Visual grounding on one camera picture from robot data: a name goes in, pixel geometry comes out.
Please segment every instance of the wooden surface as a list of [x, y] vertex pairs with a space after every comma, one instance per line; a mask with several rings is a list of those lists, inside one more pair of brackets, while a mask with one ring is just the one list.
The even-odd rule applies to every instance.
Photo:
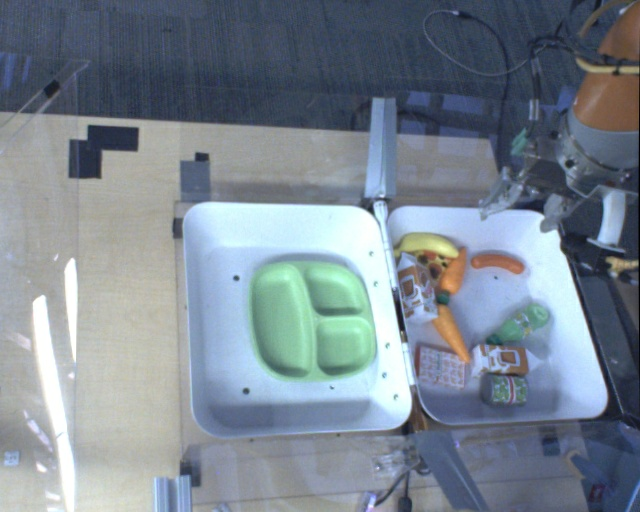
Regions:
[[[184, 346], [180, 343], [184, 343], [185, 332], [178, 310], [184, 297], [172, 238], [174, 208], [180, 200], [180, 160], [192, 160], [196, 151], [210, 154], [214, 198], [264, 200], [268, 193], [274, 200], [325, 197], [329, 202], [343, 202], [339, 191], [344, 187], [356, 202], [364, 183], [367, 136], [86, 118], [75, 126], [64, 118], [45, 116], [33, 126], [35, 131], [27, 134], [31, 137], [28, 148], [2, 156], [5, 175], [0, 180], [5, 184], [20, 182], [34, 165], [52, 165], [64, 172], [69, 138], [85, 138], [89, 124], [139, 127], [140, 140], [137, 152], [103, 152], [102, 179], [82, 180], [76, 199], [73, 189], [65, 189], [69, 194], [67, 209], [70, 205], [75, 212], [67, 220], [73, 224], [75, 219], [79, 229], [77, 238], [73, 229], [66, 230], [70, 238], [62, 244], [74, 252], [77, 242], [79, 273], [76, 394], [68, 410], [74, 425], [76, 510], [151, 510], [153, 478], [175, 477], [190, 446], [213, 450], [214, 460], [225, 453], [225, 460], [233, 461], [222, 467], [208, 466], [211, 471], [203, 481], [209, 486], [194, 491], [198, 512], [210, 511], [217, 504], [220, 498], [213, 491], [220, 481], [235, 482], [238, 489], [235, 502], [228, 503], [233, 512], [352, 512], [363, 490], [385, 488], [389, 478], [376, 478], [372, 465], [365, 463], [371, 460], [366, 450], [375, 452], [372, 444], [354, 440], [347, 444], [351, 448], [313, 454], [304, 453], [314, 449], [308, 438], [251, 445], [246, 440], [214, 440], [194, 430], [184, 401], [188, 381], [184, 365], [181, 374], [180, 351]], [[37, 142], [38, 130], [46, 132], [46, 137], [39, 138], [41, 142]], [[398, 161], [401, 195], [433, 202], [456, 197], [473, 204], [495, 172], [486, 141], [404, 137], [399, 141]], [[38, 189], [28, 180], [24, 186]], [[65, 209], [46, 209], [42, 197], [35, 195], [33, 200], [29, 228], [43, 233], [51, 230], [38, 219]], [[17, 217], [13, 210], [3, 215]], [[50, 220], [55, 223], [60, 219]], [[13, 229], [24, 231], [25, 226], [25, 222], [17, 222]], [[55, 234], [53, 231], [48, 238], [60, 246]], [[36, 249], [42, 248], [32, 242], [25, 246], [26, 251]], [[10, 295], [7, 289], [3, 293]], [[10, 303], [2, 302], [9, 309]], [[1, 341], [0, 447], [5, 451], [18, 446], [24, 463], [17, 468], [0, 468], [0, 509], [44, 510], [49, 503], [45, 489], [55, 489], [56, 483], [47, 483], [34, 471], [30, 454], [35, 453], [37, 442], [16, 419], [25, 390], [32, 390], [29, 396], [38, 396], [37, 372], [31, 353], [17, 349], [14, 338], [4, 332]], [[46, 415], [39, 421], [46, 428]], [[568, 476], [560, 458], [539, 456], [526, 461], [515, 482], [491, 481], [499, 474], [495, 461], [495, 471], [486, 473], [488, 480], [480, 483], [481, 491], [496, 510], [520, 510], [514, 507], [523, 504], [522, 510], [527, 512], [586, 509], [579, 483]], [[510, 463], [521, 464], [517, 460]], [[300, 479], [311, 475], [309, 478], [318, 481], [294, 485], [291, 471]], [[344, 485], [344, 475], [353, 481], [351, 490]], [[249, 489], [248, 478], [256, 479], [259, 485]], [[332, 485], [342, 490], [331, 492]], [[257, 500], [256, 488], [269, 499]], [[322, 496], [310, 496], [318, 494], [318, 489]], [[412, 496], [416, 511], [450, 510], [432, 476], [414, 478]], [[390, 500], [380, 510], [394, 509], [395, 501]]]

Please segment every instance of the green can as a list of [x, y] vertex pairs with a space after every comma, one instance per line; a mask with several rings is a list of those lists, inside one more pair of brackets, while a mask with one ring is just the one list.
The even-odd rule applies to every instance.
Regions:
[[482, 379], [482, 400], [486, 404], [508, 407], [527, 403], [529, 384], [524, 377], [487, 374]]

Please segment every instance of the toy banana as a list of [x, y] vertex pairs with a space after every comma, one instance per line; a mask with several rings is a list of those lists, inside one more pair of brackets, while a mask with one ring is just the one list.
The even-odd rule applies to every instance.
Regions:
[[460, 254], [457, 247], [443, 236], [433, 233], [409, 233], [402, 238], [393, 255], [399, 258], [401, 252], [422, 251], [431, 251], [445, 258], [457, 258]]

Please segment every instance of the metal bracket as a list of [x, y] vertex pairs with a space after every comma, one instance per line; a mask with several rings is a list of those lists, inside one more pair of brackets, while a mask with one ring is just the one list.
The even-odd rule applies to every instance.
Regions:
[[366, 202], [391, 199], [396, 195], [396, 131], [396, 99], [373, 98], [364, 186]]
[[191, 476], [153, 480], [154, 512], [191, 512]]

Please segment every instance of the white plastic tray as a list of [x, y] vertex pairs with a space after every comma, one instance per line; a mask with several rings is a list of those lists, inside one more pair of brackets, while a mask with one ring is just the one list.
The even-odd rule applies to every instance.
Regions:
[[[411, 394], [380, 229], [351, 206], [202, 203], [184, 219], [191, 405], [217, 437], [389, 430]], [[376, 356], [362, 373], [291, 382], [259, 364], [250, 337], [251, 277], [283, 260], [346, 265], [364, 282]]]
[[[410, 232], [444, 235], [458, 246], [477, 252], [510, 253], [527, 270], [514, 275], [502, 269], [472, 269], [467, 263], [460, 292], [450, 307], [472, 348], [497, 328], [505, 316], [535, 299], [553, 316], [551, 325], [535, 333], [525, 346], [544, 358], [527, 377], [529, 399], [524, 407], [494, 408], [482, 403], [479, 381], [468, 379], [464, 390], [420, 385], [427, 413], [448, 425], [523, 423], [587, 419], [607, 405], [607, 388], [587, 327], [568, 262], [557, 232], [540, 232], [542, 216], [531, 211], [505, 211], [481, 221], [478, 210], [402, 207], [389, 218], [389, 234], [397, 244]], [[412, 345], [446, 348], [433, 326], [408, 326]]]

